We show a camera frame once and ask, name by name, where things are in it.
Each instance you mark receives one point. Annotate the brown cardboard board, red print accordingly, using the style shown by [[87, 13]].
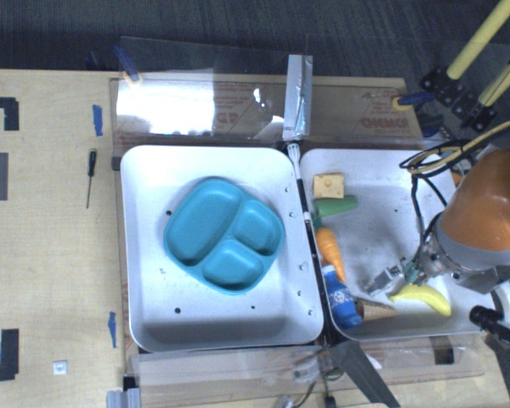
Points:
[[348, 113]]

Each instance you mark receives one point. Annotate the brown cone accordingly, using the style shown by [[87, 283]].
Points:
[[378, 311]]

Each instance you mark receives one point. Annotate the black screwdriver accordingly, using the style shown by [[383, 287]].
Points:
[[92, 164]]

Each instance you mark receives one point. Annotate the blue divided plate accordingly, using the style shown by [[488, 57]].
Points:
[[204, 223]]

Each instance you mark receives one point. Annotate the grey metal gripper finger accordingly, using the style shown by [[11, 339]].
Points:
[[378, 285], [393, 271]]

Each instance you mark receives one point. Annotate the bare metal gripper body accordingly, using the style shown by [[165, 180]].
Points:
[[472, 279]]

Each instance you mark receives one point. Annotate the green toy cucumber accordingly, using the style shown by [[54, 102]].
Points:
[[336, 205]]

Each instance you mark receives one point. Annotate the white plastic tray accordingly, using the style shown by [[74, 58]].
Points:
[[382, 228], [153, 228]]

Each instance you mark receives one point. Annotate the black cylinder on white bracket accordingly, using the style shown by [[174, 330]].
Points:
[[491, 319]]

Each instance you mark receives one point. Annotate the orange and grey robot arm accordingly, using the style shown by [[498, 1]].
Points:
[[480, 211]]

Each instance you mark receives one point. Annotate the yellow banana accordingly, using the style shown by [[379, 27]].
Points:
[[429, 296]]

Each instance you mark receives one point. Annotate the small white square block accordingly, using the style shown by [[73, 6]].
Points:
[[60, 367]]

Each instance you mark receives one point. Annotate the blue and white bottle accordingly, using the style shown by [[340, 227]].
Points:
[[342, 302]]

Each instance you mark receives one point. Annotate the yellow cheese block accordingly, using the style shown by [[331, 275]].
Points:
[[328, 185]]

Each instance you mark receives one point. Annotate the orange carrot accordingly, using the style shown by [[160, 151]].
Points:
[[329, 245]]

